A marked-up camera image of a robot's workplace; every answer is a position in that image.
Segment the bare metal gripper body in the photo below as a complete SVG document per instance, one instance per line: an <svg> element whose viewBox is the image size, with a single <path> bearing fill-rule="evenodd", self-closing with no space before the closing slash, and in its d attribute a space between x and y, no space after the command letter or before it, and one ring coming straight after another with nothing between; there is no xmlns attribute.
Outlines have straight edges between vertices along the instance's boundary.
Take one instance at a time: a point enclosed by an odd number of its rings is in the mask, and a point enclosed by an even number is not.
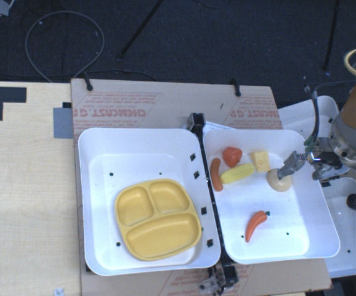
<svg viewBox="0 0 356 296"><path fill-rule="evenodd" d="M342 137L317 138L315 143L306 147L306 151L307 160L312 165L356 170L356 146L346 142Z"/></svg>

